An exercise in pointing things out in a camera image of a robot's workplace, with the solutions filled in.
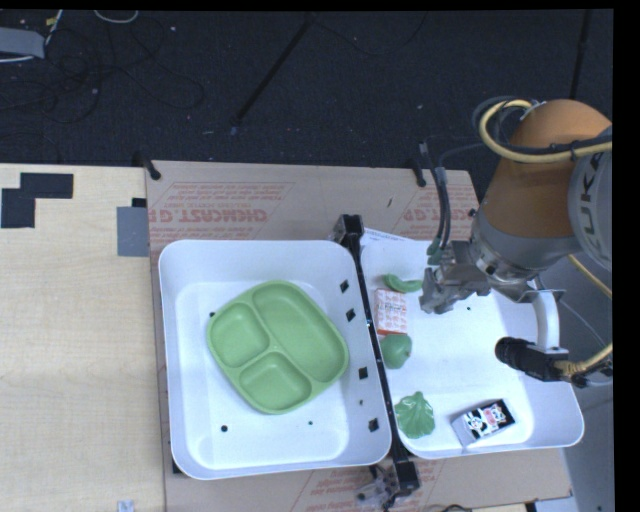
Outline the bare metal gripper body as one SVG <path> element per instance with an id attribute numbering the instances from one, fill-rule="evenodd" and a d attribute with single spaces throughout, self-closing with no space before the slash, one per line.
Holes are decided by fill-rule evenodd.
<path id="1" fill-rule="evenodd" d="M 502 258 L 484 242 L 452 241 L 432 272 L 432 301 L 457 302 L 496 291 L 512 302 L 533 302 L 536 272 Z"/>

